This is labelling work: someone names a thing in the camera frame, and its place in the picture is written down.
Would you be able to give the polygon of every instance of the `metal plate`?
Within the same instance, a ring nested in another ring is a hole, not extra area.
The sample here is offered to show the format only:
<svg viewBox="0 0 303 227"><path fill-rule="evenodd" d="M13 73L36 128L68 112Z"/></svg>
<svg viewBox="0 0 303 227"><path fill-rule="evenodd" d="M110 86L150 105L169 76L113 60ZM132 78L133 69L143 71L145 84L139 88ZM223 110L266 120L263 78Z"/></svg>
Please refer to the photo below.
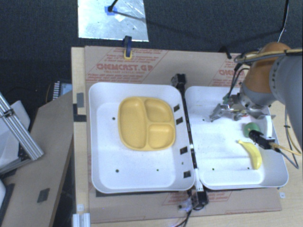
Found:
<svg viewBox="0 0 303 227"><path fill-rule="evenodd" d="M78 0L79 37L148 42L143 0L119 0L109 13L113 1Z"/></svg>

